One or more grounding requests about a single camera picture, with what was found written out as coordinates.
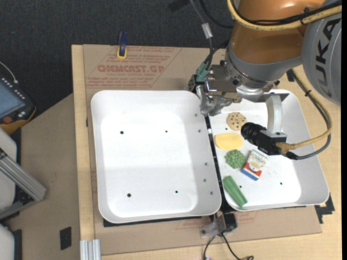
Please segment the wooden table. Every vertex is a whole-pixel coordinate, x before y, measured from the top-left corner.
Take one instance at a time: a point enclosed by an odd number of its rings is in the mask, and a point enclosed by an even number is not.
[[[88,130],[86,127],[86,94],[83,67],[83,46],[72,46],[73,86],[75,104],[76,152],[78,161],[78,190],[81,239],[95,238],[91,174],[89,164]],[[304,75],[302,67],[296,68]],[[290,83],[285,76],[281,79],[281,88],[293,92],[299,99],[309,131],[312,137],[325,131],[325,124],[316,108],[304,97],[295,83]],[[322,98],[322,104],[328,109],[333,122],[332,140],[329,147],[319,154],[327,184],[330,189],[335,211],[323,217],[323,233],[284,238],[272,238],[232,243],[231,247],[238,257],[253,255],[260,259],[342,259],[342,206],[341,206],[341,111],[340,107]],[[324,142],[317,143],[316,148]],[[200,260],[203,246],[166,249],[118,255],[103,256],[103,260],[141,259],[141,260]],[[213,260],[234,259],[225,244],[214,244],[208,249]]]

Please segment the green tube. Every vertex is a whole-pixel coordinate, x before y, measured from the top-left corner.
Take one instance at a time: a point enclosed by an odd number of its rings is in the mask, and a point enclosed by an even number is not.
[[[240,188],[235,183],[234,179],[231,176],[226,176],[223,179],[224,189],[228,192],[228,194],[236,201],[239,206],[243,206],[248,201],[240,191]]]

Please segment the empty white tray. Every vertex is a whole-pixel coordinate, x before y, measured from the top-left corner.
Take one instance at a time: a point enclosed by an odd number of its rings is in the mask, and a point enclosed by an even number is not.
[[[91,102],[101,215],[211,215],[221,194],[200,101],[185,90],[103,90]]]
[[[274,90],[272,92],[289,93],[286,90]],[[301,106],[294,94],[289,93],[289,96],[282,102],[282,110],[282,131],[287,134],[287,143],[292,144],[310,139]],[[240,134],[240,131],[234,131],[227,125],[227,116],[232,112],[241,113],[248,122],[267,127],[266,104],[242,100],[241,103],[233,103],[225,107],[221,114],[210,117],[213,135],[228,132]],[[239,150],[247,158],[252,149],[257,149],[257,147],[244,140]],[[313,145],[308,145],[293,152],[297,155],[306,155],[314,152],[314,150]],[[224,158],[226,153],[226,151],[216,147],[221,177],[224,178],[229,175],[233,177],[248,200],[247,204],[240,207],[225,192],[228,204],[236,210],[249,211],[314,205],[322,204],[328,199],[329,190],[317,156],[305,160],[289,160],[282,155],[268,156],[267,164],[263,168],[259,180],[254,181],[241,173],[240,168],[233,169],[226,164]]]

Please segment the yellow cable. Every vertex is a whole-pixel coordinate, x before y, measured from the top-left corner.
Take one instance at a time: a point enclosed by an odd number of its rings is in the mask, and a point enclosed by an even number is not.
[[[302,20],[298,21],[293,21],[291,23],[287,24],[281,24],[281,25],[256,25],[249,23],[248,21],[244,20],[235,10],[233,7],[231,0],[227,0],[228,8],[232,16],[235,18],[236,21],[238,21],[242,26],[246,28],[250,28],[253,30],[258,30],[258,31],[279,31],[279,30],[286,30],[286,29],[293,29],[302,26],[303,24],[309,24],[311,22],[314,22],[316,20],[322,19],[327,16],[331,16],[334,14],[337,14],[339,12],[342,12],[342,5],[336,6],[331,9],[327,9],[324,11],[321,11],[317,14],[314,14],[312,16],[308,16],[303,18]]]
[[[298,77],[298,75],[295,73],[295,71],[293,70],[293,76],[295,77],[295,79],[297,81],[299,81],[299,83],[304,87],[305,89],[305,92],[307,93],[308,90],[305,86],[305,84],[302,82],[302,80]],[[326,115],[326,118],[328,120],[328,124],[329,124],[329,127],[328,129],[326,130],[325,133],[323,133],[322,135],[320,136],[317,136],[315,138],[312,138],[312,139],[309,139],[309,140],[306,140],[306,141],[302,141],[302,142],[299,142],[297,144],[288,144],[286,142],[278,142],[276,144],[277,147],[279,147],[281,149],[282,152],[286,152],[286,151],[289,151],[289,150],[294,150],[294,149],[297,149],[298,147],[301,147],[301,146],[305,146],[305,145],[309,145],[309,144],[312,144],[314,142],[317,142],[317,141],[320,141],[321,139],[323,138],[326,138],[330,133],[331,133],[331,129],[332,129],[332,120],[331,120],[331,117],[330,117],[330,114],[328,113],[328,111],[324,108],[324,106],[314,97],[314,95],[312,95],[310,93],[310,96],[311,98],[318,104],[318,106],[321,108],[321,110],[323,111],[323,113]]]

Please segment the dark floor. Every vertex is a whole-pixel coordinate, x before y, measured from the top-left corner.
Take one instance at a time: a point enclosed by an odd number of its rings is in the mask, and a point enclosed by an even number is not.
[[[38,116],[72,92],[72,44],[117,44],[119,32],[127,31],[129,45],[208,47],[192,7],[179,2],[0,0],[0,61],[32,98]],[[226,0],[205,3],[217,20],[231,23]],[[214,43],[230,35],[211,28]],[[7,71],[0,67],[0,73]]]

